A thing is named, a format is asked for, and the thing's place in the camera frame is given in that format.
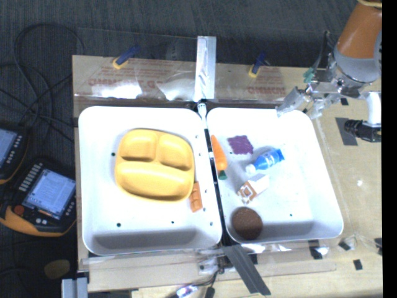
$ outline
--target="orange carrot toy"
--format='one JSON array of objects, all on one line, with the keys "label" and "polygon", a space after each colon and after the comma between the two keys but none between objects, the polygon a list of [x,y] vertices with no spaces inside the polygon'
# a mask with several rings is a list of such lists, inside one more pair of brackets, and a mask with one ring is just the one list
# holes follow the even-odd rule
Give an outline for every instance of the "orange carrot toy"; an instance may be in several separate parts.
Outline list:
[{"label": "orange carrot toy", "polygon": [[216,139],[216,136],[214,135],[211,136],[211,142],[212,142],[213,156],[215,158],[216,170],[223,177],[225,176],[224,170],[228,167],[228,160],[226,159],[225,153],[223,152],[218,139]]}]

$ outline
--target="wooden table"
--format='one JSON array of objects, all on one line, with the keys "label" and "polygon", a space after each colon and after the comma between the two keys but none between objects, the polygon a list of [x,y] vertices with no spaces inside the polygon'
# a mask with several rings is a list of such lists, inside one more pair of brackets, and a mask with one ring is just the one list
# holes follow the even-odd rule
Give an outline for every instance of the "wooden table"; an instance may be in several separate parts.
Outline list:
[{"label": "wooden table", "polygon": [[[101,58],[74,57],[74,87],[81,85],[87,74],[95,71]],[[225,65],[223,71],[248,70],[248,67]],[[282,76],[284,91],[294,86],[303,89],[303,68],[277,68]],[[381,80],[368,90],[380,90]],[[97,102],[75,97],[74,116]],[[381,221],[381,143],[358,139],[357,145],[343,145],[336,118],[363,119],[368,117],[365,101],[349,99],[348,105],[335,104],[313,121],[324,160],[342,210],[346,250],[337,243],[322,260],[314,260],[310,251],[270,253],[258,256],[258,270],[264,276],[272,297],[381,297],[383,293],[382,255],[374,239],[382,237]],[[76,138],[76,176],[79,176],[79,141]],[[81,190],[78,184],[78,200]],[[131,291],[134,298],[168,297],[183,284],[202,282],[209,276],[200,275],[198,264],[188,255],[155,258],[107,260],[102,264],[84,265],[88,250],[81,237],[81,204],[78,202],[78,256],[81,270],[89,272],[89,292]],[[219,274],[214,284],[215,297],[251,297],[238,273]],[[205,288],[190,297],[203,297]]]}]

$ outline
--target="brown ball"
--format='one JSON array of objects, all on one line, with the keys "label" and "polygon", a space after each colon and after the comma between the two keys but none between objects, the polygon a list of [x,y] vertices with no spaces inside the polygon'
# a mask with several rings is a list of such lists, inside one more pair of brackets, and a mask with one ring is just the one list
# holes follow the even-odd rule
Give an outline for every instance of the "brown ball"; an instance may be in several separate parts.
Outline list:
[{"label": "brown ball", "polygon": [[232,224],[236,233],[245,240],[257,239],[263,229],[259,214],[248,207],[240,207],[234,212]]}]

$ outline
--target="blue bottle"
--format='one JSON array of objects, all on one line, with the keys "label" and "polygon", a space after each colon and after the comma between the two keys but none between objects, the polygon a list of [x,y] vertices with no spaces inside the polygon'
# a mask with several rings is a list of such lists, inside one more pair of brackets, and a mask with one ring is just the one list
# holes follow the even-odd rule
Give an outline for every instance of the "blue bottle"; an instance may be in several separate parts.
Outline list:
[{"label": "blue bottle", "polygon": [[247,165],[246,172],[249,174],[254,174],[257,170],[267,170],[282,160],[284,160],[284,156],[281,150],[277,148],[271,148],[258,156],[254,163]]}]

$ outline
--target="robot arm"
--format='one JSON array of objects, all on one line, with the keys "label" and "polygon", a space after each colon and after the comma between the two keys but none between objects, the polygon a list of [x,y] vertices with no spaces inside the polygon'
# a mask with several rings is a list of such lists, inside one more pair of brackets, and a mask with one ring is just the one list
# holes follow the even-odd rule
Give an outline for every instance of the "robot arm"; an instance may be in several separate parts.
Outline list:
[{"label": "robot arm", "polygon": [[318,64],[329,32],[325,32],[319,58],[304,75],[306,89],[294,88],[277,108],[277,113],[282,115],[297,109],[305,101],[313,102],[308,115],[315,119],[342,97],[364,99],[369,109],[368,121],[354,123],[349,120],[345,129],[359,137],[362,129],[370,128],[372,135],[365,135],[365,140],[375,142],[380,141],[377,132],[381,128],[381,96],[362,90],[381,77],[382,0],[358,1],[333,51],[328,55],[326,69],[318,70]]}]

